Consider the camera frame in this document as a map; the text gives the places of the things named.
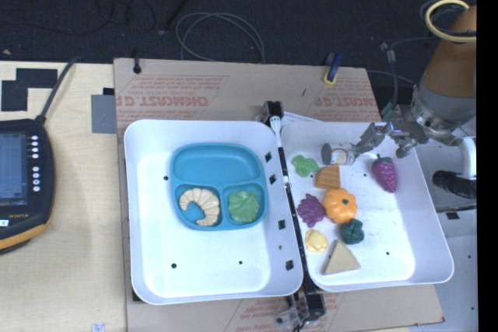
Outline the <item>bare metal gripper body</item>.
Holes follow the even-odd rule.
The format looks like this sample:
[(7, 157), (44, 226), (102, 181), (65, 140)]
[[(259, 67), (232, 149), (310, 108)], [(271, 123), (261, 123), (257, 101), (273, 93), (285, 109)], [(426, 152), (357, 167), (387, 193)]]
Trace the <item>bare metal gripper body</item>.
[(454, 131), (467, 122), (467, 99), (455, 96), (415, 97), (407, 110), (388, 103), (388, 135), (399, 147), (436, 141), (458, 146), (463, 138)]

